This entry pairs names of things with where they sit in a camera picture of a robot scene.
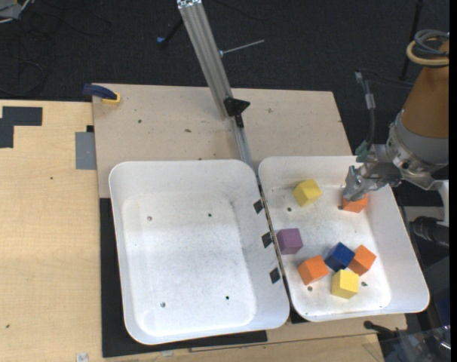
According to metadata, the blue cube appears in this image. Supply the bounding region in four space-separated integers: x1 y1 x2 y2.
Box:
324 241 356 273

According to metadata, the pale wood board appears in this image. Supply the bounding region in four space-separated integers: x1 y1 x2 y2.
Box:
91 83 407 351

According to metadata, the purple cube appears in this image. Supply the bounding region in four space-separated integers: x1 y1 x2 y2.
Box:
275 228 304 256

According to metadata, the yellow cube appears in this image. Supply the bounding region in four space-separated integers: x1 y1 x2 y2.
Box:
330 268 360 300
292 178 323 208

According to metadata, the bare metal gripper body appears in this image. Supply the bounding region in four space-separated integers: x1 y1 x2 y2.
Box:
357 141 447 190

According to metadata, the orange cube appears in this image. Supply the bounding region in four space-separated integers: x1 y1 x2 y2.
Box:
341 193 369 214
348 244 377 277
296 255 330 286

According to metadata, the white plastic tray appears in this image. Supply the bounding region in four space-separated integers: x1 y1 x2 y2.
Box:
108 158 291 346
257 155 431 323

